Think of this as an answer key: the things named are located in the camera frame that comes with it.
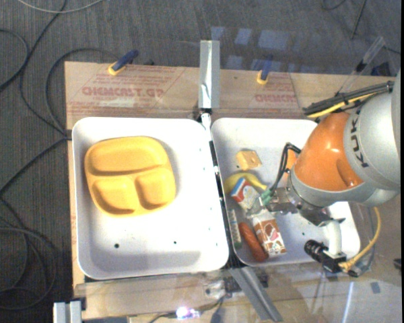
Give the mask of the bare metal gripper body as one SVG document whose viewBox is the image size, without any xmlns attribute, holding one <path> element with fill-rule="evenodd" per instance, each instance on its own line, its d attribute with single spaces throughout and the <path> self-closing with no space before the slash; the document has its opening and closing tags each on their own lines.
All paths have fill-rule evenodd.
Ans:
<svg viewBox="0 0 404 323">
<path fill-rule="evenodd" d="M 290 202 L 286 188 L 277 188 L 269 193 L 266 208 L 277 215 L 298 213 L 298 209 Z"/>
</svg>

